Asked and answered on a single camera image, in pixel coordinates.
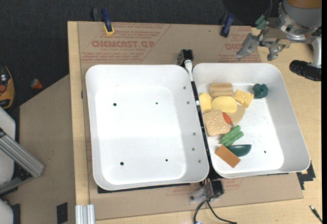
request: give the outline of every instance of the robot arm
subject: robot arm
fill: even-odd
[[[298,75],[321,81],[321,20],[322,0],[282,0],[277,18],[261,17],[256,24],[261,32],[249,34],[237,52],[238,59],[250,55],[259,45],[269,49],[268,61],[291,43],[311,44],[314,49],[312,63],[294,61],[290,69]]]

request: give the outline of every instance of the tray with toy food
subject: tray with toy food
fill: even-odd
[[[192,74],[197,94],[178,65],[108,64],[87,71],[92,166],[101,188],[201,182],[209,165],[225,178],[308,168],[275,66],[201,63]]]

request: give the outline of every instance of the black and yellow shoe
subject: black and yellow shoe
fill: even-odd
[[[14,102],[15,87],[7,67],[0,65],[0,106],[8,110]]]

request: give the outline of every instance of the black floor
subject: black floor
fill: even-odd
[[[68,74],[67,21],[89,20],[106,7],[112,21],[218,24],[232,13],[235,25],[253,25],[268,0],[1,0],[0,64],[14,78],[19,106]]]

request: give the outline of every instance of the wooden table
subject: wooden table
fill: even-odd
[[[83,104],[81,100],[81,68],[79,57],[78,22],[68,22],[69,66],[71,79],[72,124],[74,145],[75,192],[76,204],[90,204],[84,135]],[[268,50],[259,48],[263,62],[267,62]],[[293,60],[312,61],[312,51],[307,45],[292,44],[279,57],[273,60],[282,72],[300,129],[305,138],[315,170],[314,181],[305,182],[304,198],[293,201],[233,206],[216,209],[217,214],[225,219],[242,224],[252,223],[319,223],[310,210],[313,205],[322,217],[322,166],[321,166],[321,82],[300,77],[289,70]],[[193,212],[154,214],[130,218],[97,221],[105,223],[193,223]],[[210,210],[198,213],[203,223],[220,223]]]

